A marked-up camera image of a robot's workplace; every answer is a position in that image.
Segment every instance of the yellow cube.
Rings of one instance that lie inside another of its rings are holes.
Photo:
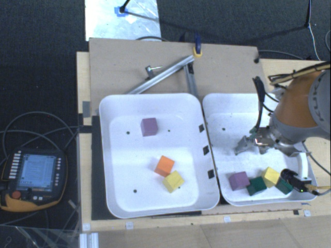
[[[170,193],[179,188],[184,180],[177,171],[172,172],[162,182]]]
[[[268,167],[262,172],[263,181],[268,188],[271,188],[277,184],[279,176],[280,174],[271,167]]]

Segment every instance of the orange cube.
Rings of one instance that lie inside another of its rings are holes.
[[[159,161],[159,163],[157,164],[154,172],[156,172],[157,174],[161,175],[161,176],[168,176],[171,173],[171,169],[174,165],[174,161],[165,157],[165,156],[161,156],[161,159]]]

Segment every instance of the wooden table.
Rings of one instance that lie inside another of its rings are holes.
[[[136,41],[127,42],[129,47],[137,45]],[[145,45],[151,46],[151,44],[144,44],[139,42],[139,46]],[[156,48],[162,48],[163,44],[156,44]],[[176,51],[177,47],[182,47],[178,43],[166,43],[167,47],[173,47]],[[208,52],[208,48],[212,47],[213,51],[222,51],[226,45],[203,45],[202,49],[204,54]],[[231,48],[231,51],[246,52],[247,47],[235,46]],[[116,53],[109,58],[116,59]],[[79,113],[83,114],[85,110],[85,116],[83,118],[84,125],[91,125],[91,117],[86,116],[86,104],[91,101],[91,75],[89,64],[89,53],[78,52],[77,53],[77,82],[78,82],[78,109]],[[293,69],[300,69],[312,64],[316,61],[301,61],[301,60],[273,60],[273,59],[261,59],[261,69],[265,77],[276,73],[289,73]],[[238,80],[239,84],[245,84],[242,80]],[[200,92],[207,92],[209,85],[206,81],[203,83],[197,80],[197,86]],[[152,92],[157,92],[157,86],[153,88]],[[134,228],[147,229],[147,228],[159,228],[159,227],[173,227],[173,226],[190,226],[190,225],[205,225],[214,223],[224,223],[224,218],[231,218],[231,222],[243,222],[243,221],[260,221],[260,220],[277,220],[287,218],[303,218],[304,210],[309,210],[311,216],[324,216],[331,215],[331,201],[330,196],[317,197],[314,201],[309,203],[283,203],[283,204],[266,204],[256,205],[250,207],[234,207],[230,205],[221,205],[210,211],[204,211],[200,216],[181,216],[181,217],[162,217],[162,218],[136,218],[128,220],[97,220],[91,219],[92,205],[91,205],[91,166],[92,166],[92,135],[90,133],[80,133],[78,139],[78,152],[79,152],[79,182],[80,182],[80,199],[81,199],[81,224],[83,232],[101,232],[109,230],[123,230],[126,227],[127,222],[133,222]],[[313,152],[315,158],[320,163],[328,168],[330,166],[330,142],[319,138],[310,138],[306,142],[307,147]],[[314,174],[317,178],[319,185],[329,185],[330,178],[324,173],[318,166],[312,163]],[[295,215],[293,210],[299,210],[299,215]]]

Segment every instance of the white tray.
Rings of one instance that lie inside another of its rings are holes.
[[[273,109],[276,104],[266,97],[266,105],[270,109]],[[232,191],[229,176],[233,173],[246,171],[249,178],[254,178],[260,176],[261,172],[269,166],[278,172],[285,168],[298,172],[298,161],[301,158],[300,156],[289,158],[275,149],[269,149],[266,154],[261,155],[257,147],[237,156],[234,154],[234,148],[239,140],[244,135],[249,135],[249,130],[256,124],[258,117],[258,96],[256,94],[209,94],[203,100],[203,109],[222,196],[227,202],[235,206],[246,206],[307,201],[315,198],[310,193],[299,193],[295,190],[284,195],[275,187],[268,188],[254,196],[250,196],[247,189]],[[268,125],[267,113],[264,110],[262,127]],[[312,183],[316,184],[309,163],[308,170]]]
[[[113,95],[99,107],[108,209],[118,218],[211,209],[219,202],[216,174],[201,105],[190,94]],[[158,133],[143,137],[143,118],[155,117]],[[164,155],[185,183],[173,193],[154,169]]]

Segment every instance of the screen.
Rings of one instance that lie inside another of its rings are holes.
[[[18,190],[52,191],[55,156],[25,154]]]

